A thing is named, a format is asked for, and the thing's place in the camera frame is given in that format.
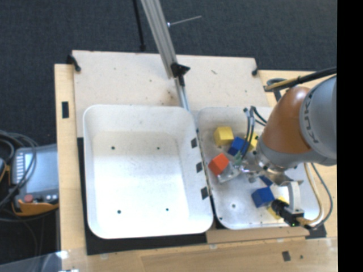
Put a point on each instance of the blue cube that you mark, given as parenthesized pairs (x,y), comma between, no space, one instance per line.
(262,196)
(266,180)
(237,145)

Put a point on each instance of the white plastic tray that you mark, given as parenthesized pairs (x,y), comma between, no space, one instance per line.
(136,180)
(241,214)

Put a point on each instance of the orange cube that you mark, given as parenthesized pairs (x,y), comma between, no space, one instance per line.
(218,163)

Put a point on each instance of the yellow cube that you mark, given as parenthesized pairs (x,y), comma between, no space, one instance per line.
(254,142)
(272,212)
(223,135)

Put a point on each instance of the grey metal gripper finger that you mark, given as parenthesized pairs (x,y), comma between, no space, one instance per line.
(227,176)

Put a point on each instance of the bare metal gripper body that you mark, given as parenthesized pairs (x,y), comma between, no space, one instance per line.
(255,169)

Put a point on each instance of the thin black and white rod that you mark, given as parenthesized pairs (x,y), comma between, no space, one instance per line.
(206,177)

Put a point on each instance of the black cylinder on white bracket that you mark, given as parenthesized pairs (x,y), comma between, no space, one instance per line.
(287,212)

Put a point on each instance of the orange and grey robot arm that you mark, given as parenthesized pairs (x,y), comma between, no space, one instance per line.
(286,123)

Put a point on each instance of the pale wood board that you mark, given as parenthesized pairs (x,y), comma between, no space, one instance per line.
(127,81)

